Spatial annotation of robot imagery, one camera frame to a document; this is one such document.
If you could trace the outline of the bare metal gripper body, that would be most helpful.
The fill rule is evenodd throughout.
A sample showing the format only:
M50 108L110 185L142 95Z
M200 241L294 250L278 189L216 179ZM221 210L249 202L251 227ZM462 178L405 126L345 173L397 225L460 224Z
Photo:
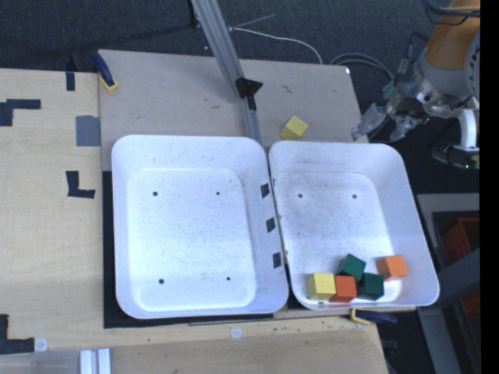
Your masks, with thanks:
M430 118L450 118L453 110L462 102L462 96L444 93L428 80L400 82L389 98L386 109L390 118L408 115L416 120L416 126Z

